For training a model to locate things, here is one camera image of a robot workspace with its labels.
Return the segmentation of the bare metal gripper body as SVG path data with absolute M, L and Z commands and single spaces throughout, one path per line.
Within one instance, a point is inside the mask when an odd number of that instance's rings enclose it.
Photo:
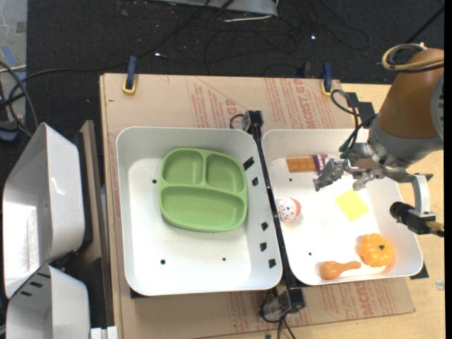
M 345 160 L 344 168 L 355 179 L 371 180 L 387 177 L 396 182 L 407 179 L 407 163 L 389 153 L 382 145 L 356 143 L 341 154 Z

